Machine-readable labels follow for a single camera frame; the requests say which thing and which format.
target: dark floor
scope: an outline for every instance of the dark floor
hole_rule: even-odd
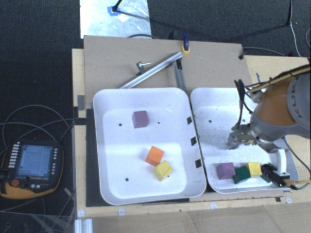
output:
[[[291,28],[285,26],[290,0],[147,1],[152,34],[159,38],[167,38],[173,30],[181,35],[186,29],[191,40],[235,42],[298,56]],[[0,0],[0,123],[15,109],[29,104],[43,104],[73,118],[70,51],[83,45],[79,13],[79,0]],[[303,57],[310,57],[306,43],[310,14],[311,0],[294,0],[293,29]],[[275,55],[260,50],[246,53]],[[48,110],[31,108],[18,112],[10,121],[41,125],[58,119]],[[7,142],[28,130],[10,125],[6,129]],[[48,129],[60,139],[67,128],[58,123]],[[43,133],[29,137],[46,138]],[[62,144],[65,167],[58,190],[44,200],[11,210],[22,215],[1,213],[0,232],[5,231],[7,222],[11,223],[7,233],[39,232],[38,220],[24,214],[70,215],[73,202],[65,192],[66,188],[74,193],[70,134]],[[2,140],[0,148],[4,149]],[[0,210],[24,202],[1,198]]]

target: wire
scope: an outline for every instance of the wire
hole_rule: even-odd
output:
[[[250,108],[248,108],[248,106],[246,105],[245,101],[243,101],[243,104],[244,104],[245,109],[249,112],[249,114],[252,114],[253,111]]]
[[[298,46],[297,46],[297,42],[296,42],[296,35],[295,35],[294,29],[293,29],[292,22],[290,23],[290,28],[291,28],[291,30],[292,30],[292,32],[293,32],[293,35],[294,35],[294,41],[295,41],[296,51],[297,51],[299,57],[301,57],[301,55],[300,55],[300,53],[299,53],[299,51],[298,51]]]
[[[306,32],[306,43],[307,43],[308,47],[310,48],[310,43],[308,42],[308,33],[309,32],[310,32],[310,29],[308,29]]]
[[[305,184],[305,183],[311,183],[311,180],[305,180],[305,181],[292,181],[289,179],[283,180],[287,186],[296,185],[296,184]]]
[[[43,224],[40,230],[40,233],[43,232],[44,230],[44,224],[45,224],[45,215],[47,214],[47,208],[46,208],[46,203],[44,197],[42,197],[42,204],[43,204]]]
[[[238,129],[240,127],[241,120],[242,120],[242,112],[243,112],[244,97],[245,97],[245,88],[244,88],[244,84],[243,84],[241,79],[238,81],[235,80],[234,84],[238,90],[238,94],[239,94],[239,98],[240,98],[240,115],[239,115],[238,122],[233,127]]]
[[[40,127],[41,128],[43,128],[43,127],[46,127],[46,126],[49,126],[49,125],[51,125],[51,124],[55,124],[55,123],[58,123],[58,122],[62,122],[63,120],[61,119],[61,120],[56,120],[56,121],[53,121],[53,122],[50,122],[50,123],[47,123],[47,124],[43,124],[43,125],[41,125]],[[27,135],[29,135],[30,133],[32,133],[32,132],[34,132],[34,131],[36,131],[36,130],[38,130],[37,128],[35,128],[35,129],[33,129],[33,130],[30,130],[30,131],[28,131],[27,133],[25,133],[25,134],[23,134],[23,135],[21,135],[19,138],[23,138],[23,137],[25,137],[25,136],[27,136]],[[6,149],[3,149],[1,152],[0,152],[0,156],[4,153],[6,151]]]
[[[270,49],[257,48],[257,47],[244,47],[243,49],[244,50],[245,49],[255,49],[255,50],[261,50],[261,51],[266,51],[266,52],[272,52],[272,53],[278,54],[280,56],[285,56],[285,54],[283,54],[283,53],[280,53],[280,52],[277,52],[277,51],[274,51],[274,50],[270,50]]]
[[[74,125],[74,121],[71,123],[71,125],[66,129],[65,133],[62,135],[62,137],[60,138],[59,141],[62,141],[64,139],[64,137],[67,135],[67,133],[69,132],[69,130],[73,127]]]
[[[139,36],[145,36],[145,37],[149,37],[149,38],[152,38],[152,39],[159,39],[153,35],[150,35],[150,34],[145,34],[145,33],[137,33],[137,34],[133,34],[133,35],[130,35],[128,36],[127,38],[134,38],[134,37],[139,37]]]
[[[75,190],[74,190],[73,193],[70,195],[69,199],[66,201],[66,203],[65,203],[65,205],[64,205],[64,207],[63,207],[63,209],[62,209],[61,212],[59,213],[59,215],[58,215],[57,219],[55,220],[54,224],[52,225],[52,227],[51,227],[52,230],[54,230],[55,225],[57,224],[57,222],[58,222],[60,216],[62,215],[64,209],[66,208],[67,204],[68,204],[68,203],[71,201],[71,199],[73,198],[74,194],[75,194]]]
[[[251,96],[247,92],[245,92],[245,95],[248,96],[250,99],[252,99]]]
[[[283,138],[286,146],[288,147],[288,149],[292,152],[292,154],[297,158],[297,160],[309,171],[310,173],[310,179],[311,179],[311,170],[310,168],[296,155],[296,153],[294,152],[294,150],[291,148],[291,146],[288,144],[287,139],[284,137]],[[302,187],[296,187],[295,190],[301,190],[304,189],[305,187],[307,187],[309,185],[309,183],[306,183],[305,185],[303,185]]]
[[[30,203],[34,202],[35,200],[37,200],[37,199],[33,199],[33,200],[27,201],[27,202],[25,202],[25,203],[23,203],[23,204],[20,204],[20,205],[11,207],[11,208],[7,208],[7,209],[5,209],[5,210],[1,210],[0,212],[7,212],[7,211],[14,210],[14,209],[19,208],[19,207],[22,207],[22,206],[24,206],[24,205],[26,205],[26,204],[30,204]]]
[[[310,64],[307,65],[303,65],[297,68],[294,68],[292,70],[286,71],[286,72],[282,72],[281,74],[277,75],[276,77],[274,77],[273,79],[270,79],[267,82],[263,82],[263,83],[259,83],[258,86],[252,88],[251,90],[249,90],[248,92],[256,92],[256,91],[260,91],[264,88],[267,88],[273,84],[276,84],[282,80],[288,79],[290,77],[294,77],[303,73],[308,73],[310,72]]]
[[[34,125],[32,123],[28,123],[28,122],[7,122],[6,124],[25,125],[25,126],[31,126],[31,127],[37,128],[38,130],[41,130],[44,133],[48,134],[50,138],[52,138],[54,141],[56,141],[55,137],[53,135],[51,135],[51,133],[49,133],[47,130],[43,129],[42,127]]]
[[[16,112],[22,110],[22,109],[25,109],[25,108],[29,108],[29,107],[39,107],[39,108],[45,108],[45,109],[48,109],[52,112],[54,112],[55,114],[57,114],[63,121],[64,123],[67,125],[67,127],[69,127],[69,124],[66,122],[66,120],[63,118],[63,116],[61,114],[59,114],[56,110],[48,107],[48,106],[45,106],[45,105],[40,105],[40,104],[30,104],[30,105],[26,105],[26,106],[22,106],[18,109],[16,109],[15,111],[13,111],[5,120],[4,122],[4,125],[3,125],[3,128],[2,128],[2,140],[3,140],[3,143],[4,143],[4,146],[5,148],[7,149],[8,146],[6,144],[6,141],[5,141],[5,127],[6,127],[6,124],[7,122],[9,121],[9,119],[11,118],[12,115],[14,115]]]

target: purple cube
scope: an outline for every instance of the purple cube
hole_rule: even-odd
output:
[[[236,175],[232,162],[221,163],[217,166],[217,174],[220,180],[231,179]]]
[[[148,116],[146,111],[135,111],[132,115],[134,128],[143,128],[148,125]]]

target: green cube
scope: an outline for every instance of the green cube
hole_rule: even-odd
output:
[[[233,176],[233,182],[234,184],[237,184],[241,181],[245,181],[251,177],[248,168],[246,166],[237,167],[235,169],[235,172],[237,175]]]
[[[267,176],[265,176],[264,174],[262,174],[260,177],[261,177],[264,181],[266,181],[267,183],[270,183],[270,182],[271,182],[271,180],[270,180]]]

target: foam block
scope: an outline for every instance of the foam block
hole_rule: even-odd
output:
[[[234,184],[237,184],[241,181],[246,181],[248,178],[251,177],[247,166],[238,167],[235,169],[235,172],[237,173],[237,175],[233,177]]]
[[[272,182],[267,176],[265,176],[264,174],[262,174],[261,176],[260,176],[264,181],[266,181],[267,183],[270,183],[270,182]]]
[[[156,175],[159,181],[162,181],[164,178],[169,176],[172,172],[173,172],[173,169],[171,168],[170,164],[167,161],[161,162],[153,170],[153,173]]]
[[[246,166],[252,178],[257,178],[262,175],[259,162],[248,162]]]
[[[232,162],[221,163],[217,166],[217,174],[220,180],[231,179],[236,175]]]
[[[145,162],[153,166],[157,166],[160,164],[163,154],[164,154],[164,151],[152,146],[147,155]]]
[[[148,125],[148,116],[146,111],[135,111],[132,115],[134,128],[143,128]]]

